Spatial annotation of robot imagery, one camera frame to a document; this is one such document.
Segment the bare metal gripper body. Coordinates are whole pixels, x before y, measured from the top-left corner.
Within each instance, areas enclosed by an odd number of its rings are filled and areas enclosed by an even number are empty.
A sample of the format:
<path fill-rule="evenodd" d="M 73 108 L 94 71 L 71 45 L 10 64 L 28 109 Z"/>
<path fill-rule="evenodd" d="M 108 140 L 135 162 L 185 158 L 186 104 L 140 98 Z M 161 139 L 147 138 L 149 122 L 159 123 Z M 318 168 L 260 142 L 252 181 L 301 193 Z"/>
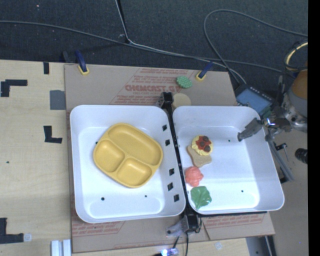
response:
<path fill-rule="evenodd" d="M 274 109 L 271 114 L 264 118 L 262 123 L 271 130 L 291 132 L 308 132 L 308 120 L 303 115 L 295 111 L 285 111 L 284 109 Z"/>

